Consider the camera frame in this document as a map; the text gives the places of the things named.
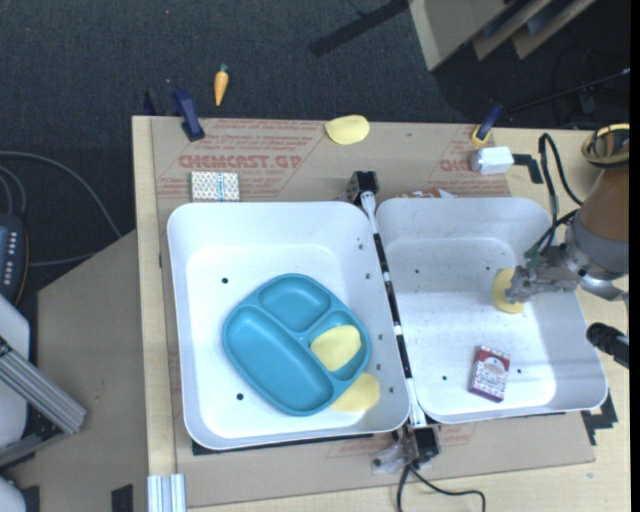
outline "carrot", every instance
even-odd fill
[[[229,73],[227,72],[227,66],[226,64],[222,64],[220,66],[220,70],[216,73],[216,76],[213,79],[213,94],[216,98],[216,107],[219,107],[220,103],[222,103],[222,98],[224,97],[228,84]]]

